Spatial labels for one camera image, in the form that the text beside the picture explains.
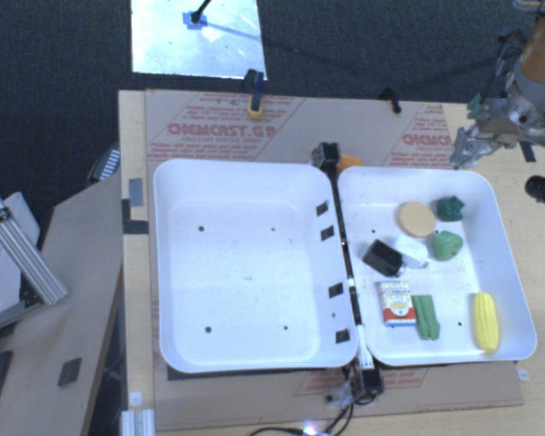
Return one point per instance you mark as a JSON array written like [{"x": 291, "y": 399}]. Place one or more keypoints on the thin black and white rod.
[{"x": 345, "y": 252}]

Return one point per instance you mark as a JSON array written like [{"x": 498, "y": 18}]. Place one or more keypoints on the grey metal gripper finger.
[
  {"x": 477, "y": 149},
  {"x": 458, "y": 145}
]

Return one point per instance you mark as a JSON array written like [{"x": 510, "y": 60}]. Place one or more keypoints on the white carton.
[{"x": 412, "y": 250}]

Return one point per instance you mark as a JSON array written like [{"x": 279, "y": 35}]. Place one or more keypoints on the dark green broccoli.
[{"x": 450, "y": 209}]

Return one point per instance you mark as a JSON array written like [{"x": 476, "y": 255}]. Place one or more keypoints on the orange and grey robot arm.
[{"x": 541, "y": 48}]

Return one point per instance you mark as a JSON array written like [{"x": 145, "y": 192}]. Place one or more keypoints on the red and white packet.
[{"x": 396, "y": 303}]

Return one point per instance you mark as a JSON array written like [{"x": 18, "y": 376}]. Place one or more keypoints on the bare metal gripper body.
[{"x": 508, "y": 123}]

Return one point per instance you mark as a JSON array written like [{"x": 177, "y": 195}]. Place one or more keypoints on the black box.
[{"x": 382, "y": 257}]

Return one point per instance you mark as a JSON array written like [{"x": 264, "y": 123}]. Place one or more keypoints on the green asparagus bundle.
[{"x": 426, "y": 317}]

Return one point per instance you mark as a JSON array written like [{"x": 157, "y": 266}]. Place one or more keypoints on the orange carrot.
[{"x": 350, "y": 161}]

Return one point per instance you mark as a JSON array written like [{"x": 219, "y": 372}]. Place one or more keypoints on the light green pepper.
[{"x": 446, "y": 246}]

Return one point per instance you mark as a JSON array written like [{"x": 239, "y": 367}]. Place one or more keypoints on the yellow corn cob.
[{"x": 486, "y": 321}]

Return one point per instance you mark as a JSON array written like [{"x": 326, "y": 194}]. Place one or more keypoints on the brown cardboard board red print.
[{"x": 281, "y": 125}]

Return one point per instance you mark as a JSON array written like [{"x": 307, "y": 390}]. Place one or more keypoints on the tan round biscuit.
[{"x": 417, "y": 219}]

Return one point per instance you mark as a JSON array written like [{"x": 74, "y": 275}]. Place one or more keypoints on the white plastic tray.
[
  {"x": 245, "y": 270},
  {"x": 454, "y": 339}
]

